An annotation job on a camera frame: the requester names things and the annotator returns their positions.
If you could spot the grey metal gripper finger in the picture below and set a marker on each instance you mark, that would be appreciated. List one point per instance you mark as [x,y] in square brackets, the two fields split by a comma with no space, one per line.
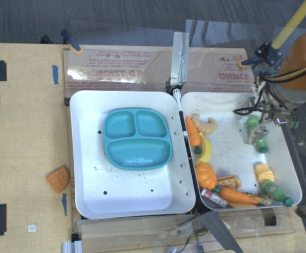
[254,139]
[264,131]

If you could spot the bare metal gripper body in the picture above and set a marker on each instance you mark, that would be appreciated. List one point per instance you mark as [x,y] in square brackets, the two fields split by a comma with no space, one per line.
[277,114]

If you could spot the green bottle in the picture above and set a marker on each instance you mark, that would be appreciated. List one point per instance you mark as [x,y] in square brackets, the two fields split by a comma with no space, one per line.
[252,121]
[274,191]

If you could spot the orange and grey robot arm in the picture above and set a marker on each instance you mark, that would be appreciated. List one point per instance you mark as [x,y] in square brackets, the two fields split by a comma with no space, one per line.
[298,62]

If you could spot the white plastic tray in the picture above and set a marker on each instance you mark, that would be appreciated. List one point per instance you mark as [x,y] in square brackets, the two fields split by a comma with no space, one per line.
[231,151]
[131,191]

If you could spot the yellow corn cob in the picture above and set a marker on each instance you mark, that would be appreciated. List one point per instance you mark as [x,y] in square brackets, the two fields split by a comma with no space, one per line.
[264,173]

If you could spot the yellow banana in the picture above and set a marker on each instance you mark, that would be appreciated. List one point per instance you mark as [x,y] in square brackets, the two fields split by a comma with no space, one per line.
[207,149]

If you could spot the beige croissant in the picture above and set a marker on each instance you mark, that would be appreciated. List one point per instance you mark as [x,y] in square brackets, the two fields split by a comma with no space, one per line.
[207,126]

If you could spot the orange carrot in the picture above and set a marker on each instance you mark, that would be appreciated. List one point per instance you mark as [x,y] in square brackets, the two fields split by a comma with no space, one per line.
[192,135]
[237,196]

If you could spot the orange pumpkin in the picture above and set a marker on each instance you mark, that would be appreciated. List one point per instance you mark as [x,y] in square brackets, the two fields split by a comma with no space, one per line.
[205,176]

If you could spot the thin black and white rod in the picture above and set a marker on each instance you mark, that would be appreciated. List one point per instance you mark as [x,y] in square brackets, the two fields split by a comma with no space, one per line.
[185,133]

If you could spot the red and white packet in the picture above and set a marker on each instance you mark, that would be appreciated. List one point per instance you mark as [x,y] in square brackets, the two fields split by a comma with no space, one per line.
[214,198]

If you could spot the blue divided plate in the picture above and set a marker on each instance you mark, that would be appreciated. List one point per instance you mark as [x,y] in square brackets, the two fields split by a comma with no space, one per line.
[138,150]

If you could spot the brown cardboard board, red print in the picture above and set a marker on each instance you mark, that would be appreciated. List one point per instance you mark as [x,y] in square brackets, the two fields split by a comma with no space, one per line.
[147,62]

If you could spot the orange waffle biscuit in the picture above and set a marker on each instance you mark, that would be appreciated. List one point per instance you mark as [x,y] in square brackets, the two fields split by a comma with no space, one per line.
[58,179]

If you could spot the small white square tile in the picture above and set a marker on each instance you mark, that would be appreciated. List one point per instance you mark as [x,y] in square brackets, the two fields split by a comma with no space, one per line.
[31,227]

